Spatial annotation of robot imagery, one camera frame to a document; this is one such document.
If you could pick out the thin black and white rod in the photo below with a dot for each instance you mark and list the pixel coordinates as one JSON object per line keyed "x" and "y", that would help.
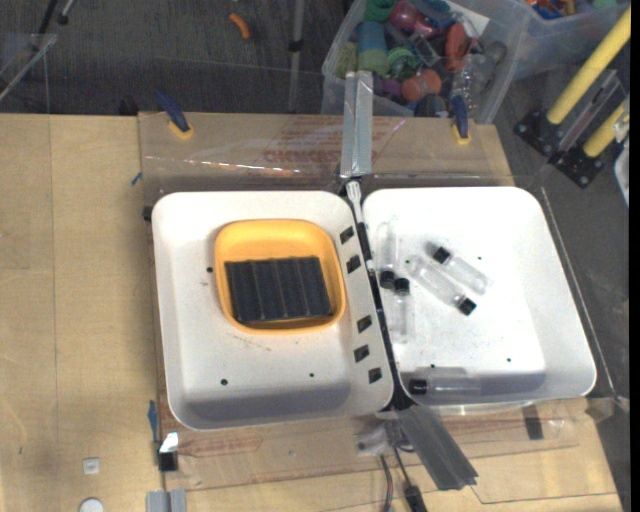
{"x": 364, "y": 240}

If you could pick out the yellow bowl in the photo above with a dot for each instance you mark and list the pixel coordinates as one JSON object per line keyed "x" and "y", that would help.
{"x": 272, "y": 240}

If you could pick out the black ribbed rectangular tray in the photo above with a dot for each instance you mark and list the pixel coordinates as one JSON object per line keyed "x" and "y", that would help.
{"x": 277, "y": 290}

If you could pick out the clear plastic bottle black cap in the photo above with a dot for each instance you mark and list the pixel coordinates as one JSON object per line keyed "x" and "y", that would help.
{"x": 465, "y": 270}
{"x": 435, "y": 282}
{"x": 386, "y": 250}
{"x": 450, "y": 384}
{"x": 403, "y": 315}

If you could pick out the white plastic tray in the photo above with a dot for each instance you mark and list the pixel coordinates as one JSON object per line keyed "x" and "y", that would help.
{"x": 505, "y": 320}
{"x": 260, "y": 370}

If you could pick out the brown cardboard board red print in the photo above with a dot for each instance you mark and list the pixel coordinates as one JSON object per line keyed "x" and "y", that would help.
{"x": 225, "y": 150}

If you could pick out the clear storage bin of toys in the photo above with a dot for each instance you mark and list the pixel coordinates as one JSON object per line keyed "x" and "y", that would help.
{"x": 420, "y": 55}

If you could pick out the orange curved toy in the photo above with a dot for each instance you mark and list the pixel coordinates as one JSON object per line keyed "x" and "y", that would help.
{"x": 241, "y": 25}

